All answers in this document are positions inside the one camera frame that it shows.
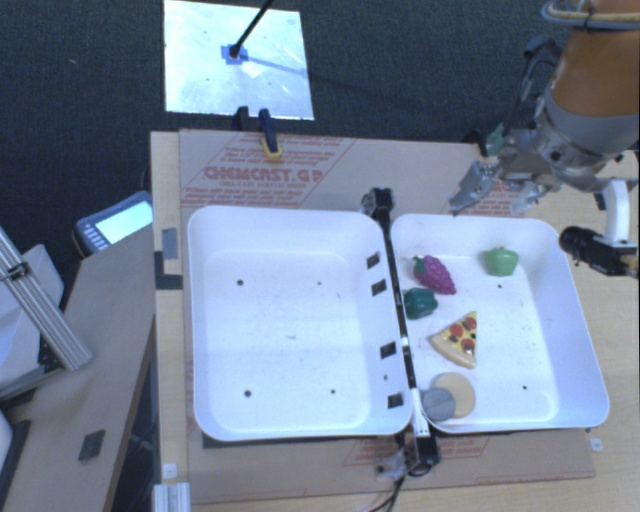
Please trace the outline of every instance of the black rod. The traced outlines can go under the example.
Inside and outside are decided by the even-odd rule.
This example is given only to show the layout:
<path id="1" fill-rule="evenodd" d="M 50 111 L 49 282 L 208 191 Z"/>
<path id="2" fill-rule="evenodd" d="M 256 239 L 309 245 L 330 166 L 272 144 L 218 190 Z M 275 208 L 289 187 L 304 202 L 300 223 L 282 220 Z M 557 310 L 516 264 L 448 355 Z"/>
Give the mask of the black rod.
<path id="1" fill-rule="evenodd" d="M 229 48 L 229 57 L 231 57 L 232 59 L 237 59 L 238 58 L 238 55 L 240 54 L 240 48 L 242 47 L 242 43 L 244 43 L 245 39 L 247 39 L 247 37 L 249 37 L 249 35 L 251 34 L 252 30 L 254 28 L 256 28 L 256 25 L 262 19 L 262 17 L 267 12 L 269 7 L 271 7 L 271 4 L 273 2 L 275 2 L 275 0 L 267 0 L 264 3 L 264 5 L 260 8 L 260 12 L 258 12 L 258 14 L 256 14 L 256 17 L 253 18 L 253 21 L 247 27 L 247 30 L 245 30 L 244 34 L 242 34 L 240 36 L 240 39 L 238 39 L 238 42 Z"/>

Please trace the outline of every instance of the device screen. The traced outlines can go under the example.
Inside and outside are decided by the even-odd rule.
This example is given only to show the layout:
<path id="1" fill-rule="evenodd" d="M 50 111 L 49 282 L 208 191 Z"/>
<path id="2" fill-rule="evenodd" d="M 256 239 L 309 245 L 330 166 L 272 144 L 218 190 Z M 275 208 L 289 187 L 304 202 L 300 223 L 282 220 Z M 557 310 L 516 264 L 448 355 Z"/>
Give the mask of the device screen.
<path id="1" fill-rule="evenodd" d="M 142 201 L 126 210 L 116 213 L 113 217 L 101 220 L 96 227 L 111 244 L 119 242 L 126 236 L 142 229 L 153 221 L 151 205 Z"/>

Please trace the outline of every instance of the toy pizza slice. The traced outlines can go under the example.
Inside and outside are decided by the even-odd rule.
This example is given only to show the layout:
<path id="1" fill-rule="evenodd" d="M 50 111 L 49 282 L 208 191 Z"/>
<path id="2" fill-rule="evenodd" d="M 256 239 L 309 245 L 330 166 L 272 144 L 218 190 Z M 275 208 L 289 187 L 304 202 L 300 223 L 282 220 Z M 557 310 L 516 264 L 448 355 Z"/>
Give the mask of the toy pizza slice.
<path id="1" fill-rule="evenodd" d="M 433 348 L 450 361 L 465 368 L 474 368 L 477 325 L 477 313 L 472 311 L 443 331 L 431 336 L 429 341 Z"/>

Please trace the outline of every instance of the wooden tabletop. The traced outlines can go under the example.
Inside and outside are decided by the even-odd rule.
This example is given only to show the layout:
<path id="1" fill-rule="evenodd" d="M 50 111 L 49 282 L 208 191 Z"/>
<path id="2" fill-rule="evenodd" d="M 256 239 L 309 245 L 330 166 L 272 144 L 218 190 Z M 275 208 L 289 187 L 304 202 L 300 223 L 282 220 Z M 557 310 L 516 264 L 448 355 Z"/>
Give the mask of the wooden tabletop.
<path id="1" fill-rule="evenodd" d="M 434 159 L 441 158 L 441 144 L 424 144 L 433 151 Z M 176 172 L 179 167 L 178 154 L 178 134 L 152 135 L 156 250 L 162 248 L 163 226 L 181 224 L 180 178 Z M 612 164 L 604 172 L 619 177 L 637 177 L 637 161 L 633 154 L 628 153 L 620 164 Z M 166 208 L 157 208 L 161 203 Z M 638 239 L 637 189 L 631 193 L 631 211 L 630 240 L 635 241 Z M 559 193 L 549 194 L 527 215 L 548 222 L 558 231 L 570 225 L 578 225 L 602 232 L 605 222 L 604 213 L 597 210 L 591 196 L 568 188 Z M 166 273 L 181 273 L 180 256 L 164 263 Z M 630 278 L 607 278 L 584 264 L 572 267 L 571 271 L 611 403 L 609 418 L 588 434 L 588 438 L 593 441 L 592 458 L 596 477 L 411 490 L 400 493 L 395 510 L 636 510 L 640 502 L 638 281 Z M 173 321 L 162 322 L 161 319 L 166 315 L 170 315 Z M 157 293 L 157 317 L 161 461 L 175 463 L 177 469 L 175 477 L 165 475 L 163 481 L 174 483 L 188 479 L 181 293 L 160 290 Z M 194 505 L 192 509 L 196 512 L 366 511 L 380 503 L 384 496 L 352 494 L 291 498 Z"/>

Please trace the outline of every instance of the beige disc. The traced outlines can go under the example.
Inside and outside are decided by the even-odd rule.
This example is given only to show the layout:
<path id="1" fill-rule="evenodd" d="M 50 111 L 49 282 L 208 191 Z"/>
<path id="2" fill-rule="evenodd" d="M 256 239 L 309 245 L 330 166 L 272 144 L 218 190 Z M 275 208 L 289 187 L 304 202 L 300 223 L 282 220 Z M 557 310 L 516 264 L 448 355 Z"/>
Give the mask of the beige disc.
<path id="1" fill-rule="evenodd" d="M 433 381 L 433 387 L 445 388 L 453 395 L 456 408 L 454 418 L 463 418 L 476 406 L 476 393 L 469 379 L 456 372 L 443 373 Z"/>

